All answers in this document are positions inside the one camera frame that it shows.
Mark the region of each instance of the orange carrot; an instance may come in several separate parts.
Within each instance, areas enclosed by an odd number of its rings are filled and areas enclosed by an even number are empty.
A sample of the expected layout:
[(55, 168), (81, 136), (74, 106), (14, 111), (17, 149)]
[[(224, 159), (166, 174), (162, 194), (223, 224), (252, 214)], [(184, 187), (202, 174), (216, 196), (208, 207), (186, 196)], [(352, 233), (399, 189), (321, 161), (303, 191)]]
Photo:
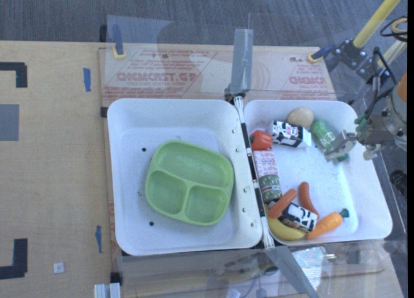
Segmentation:
[(267, 216), (270, 218), (278, 218), (282, 214), (283, 210), (289, 206), (289, 204), (296, 198), (298, 193), (295, 189), (289, 189), (286, 193), (279, 198), (279, 200), (269, 209)]
[(321, 219), (315, 226), (315, 228), (308, 234), (306, 234), (306, 239), (314, 239), (317, 236), (323, 235), (328, 231), (336, 229), (339, 227), (343, 221), (343, 218), (349, 217), (349, 212), (344, 208), (341, 213), (332, 212), (326, 217)]
[(298, 188), (299, 201), (303, 208), (315, 213), (319, 218), (319, 213), (312, 204), (311, 196), (309, 195), (309, 183), (302, 182)]

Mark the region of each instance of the blue tape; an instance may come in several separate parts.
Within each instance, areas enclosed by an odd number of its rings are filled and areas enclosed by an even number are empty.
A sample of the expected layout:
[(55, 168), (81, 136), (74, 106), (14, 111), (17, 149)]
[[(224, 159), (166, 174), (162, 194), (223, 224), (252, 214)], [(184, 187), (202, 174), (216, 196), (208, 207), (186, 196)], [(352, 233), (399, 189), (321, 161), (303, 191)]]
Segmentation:
[(83, 82), (86, 92), (91, 92), (91, 70), (88, 68), (83, 69)]
[(0, 104), (0, 141), (19, 140), (19, 105)]
[(98, 243), (99, 253), (102, 253), (102, 233), (101, 233), (101, 226), (96, 226), (95, 237), (96, 237), (96, 242)]

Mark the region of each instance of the toy food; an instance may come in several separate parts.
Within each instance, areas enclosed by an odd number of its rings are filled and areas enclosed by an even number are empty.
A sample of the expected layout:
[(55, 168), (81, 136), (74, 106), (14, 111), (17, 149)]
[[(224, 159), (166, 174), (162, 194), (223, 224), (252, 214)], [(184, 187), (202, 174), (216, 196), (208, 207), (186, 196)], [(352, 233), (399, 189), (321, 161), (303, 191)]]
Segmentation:
[(284, 240), (298, 240), (302, 239), (305, 236), (305, 233), (301, 230), (288, 227), (280, 222), (277, 218), (269, 218), (267, 217), (267, 222), (269, 225), (269, 229), (271, 232), (281, 239)]
[(319, 218), (319, 213), (318, 213), (318, 211), (316, 210), (316, 208), (312, 204), (311, 196), (309, 194), (309, 183), (308, 182), (302, 182), (299, 185), (298, 195), (299, 195), (300, 204), (304, 208), (306, 208), (309, 211), (315, 213), (318, 216), (318, 218)]
[(291, 202), (287, 208), (282, 211), (278, 218), (286, 226), (310, 233), (318, 221), (318, 216), (295, 203)]
[(291, 125), (287, 122), (272, 120), (268, 126), (268, 133), (272, 135), (272, 142), (291, 147), (306, 147), (312, 145), (312, 135), (300, 125)]
[(287, 122), (291, 125), (300, 125), (306, 129), (310, 128), (314, 119), (312, 110), (308, 107), (298, 107), (287, 117)]
[(272, 136), (264, 131), (254, 131), (250, 135), (249, 140), (253, 151), (268, 150), (272, 147)]
[(323, 219), (319, 220), (315, 228), (308, 234), (306, 234), (306, 239), (314, 239), (317, 236), (323, 235), (333, 229), (336, 229), (343, 222), (343, 218), (349, 217), (349, 212), (344, 208), (341, 213), (332, 212), (328, 214)]
[[(328, 150), (332, 147), (332, 143), (335, 140), (335, 135), (330, 131), (326, 123), (322, 120), (315, 121), (310, 127), (311, 133), (316, 137), (319, 143), (325, 150)], [(345, 153), (343, 156), (339, 156), (337, 161), (341, 162), (348, 157), (348, 154)]]
[(289, 189), (273, 206), (270, 207), (268, 217), (278, 218), (280, 214), (282, 214), (283, 210), (289, 206), (297, 195), (298, 193), (295, 189)]
[(282, 196), (282, 190), (273, 150), (253, 151), (253, 157), (263, 202), (268, 204), (279, 199)]

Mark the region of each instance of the toy carrot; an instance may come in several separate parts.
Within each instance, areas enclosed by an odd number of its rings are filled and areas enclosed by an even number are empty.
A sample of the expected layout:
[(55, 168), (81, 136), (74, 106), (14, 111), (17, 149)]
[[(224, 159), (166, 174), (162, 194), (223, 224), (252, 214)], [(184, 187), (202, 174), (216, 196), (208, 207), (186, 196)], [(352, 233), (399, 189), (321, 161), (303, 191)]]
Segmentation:
[(298, 188), (299, 201), (303, 208), (315, 213), (319, 218), (319, 213), (312, 204), (311, 196), (309, 195), (309, 183), (302, 182)]
[(336, 229), (339, 227), (343, 221), (343, 218), (349, 217), (349, 212), (344, 208), (341, 213), (332, 212), (323, 219), (321, 219), (315, 226), (315, 228), (308, 234), (306, 234), (306, 239), (314, 239), (317, 236), (323, 235), (328, 231)]

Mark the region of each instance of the can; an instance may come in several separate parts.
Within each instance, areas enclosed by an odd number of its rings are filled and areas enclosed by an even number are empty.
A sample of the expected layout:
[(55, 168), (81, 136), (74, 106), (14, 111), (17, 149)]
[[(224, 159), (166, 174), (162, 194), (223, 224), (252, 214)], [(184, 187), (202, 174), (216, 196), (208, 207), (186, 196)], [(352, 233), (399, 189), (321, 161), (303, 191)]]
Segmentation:
[(278, 175), (265, 175), (259, 178), (263, 202), (268, 204), (282, 197)]
[[(335, 140), (335, 135), (332, 131), (328, 129), (326, 123), (323, 120), (316, 120), (310, 127), (310, 131), (325, 150), (331, 148), (332, 143)], [(347, 157), (348, 154), (344, 154), (343, 156), (339, 156), (336, 159), (337, 161), (341, 162), (345, 160)]]

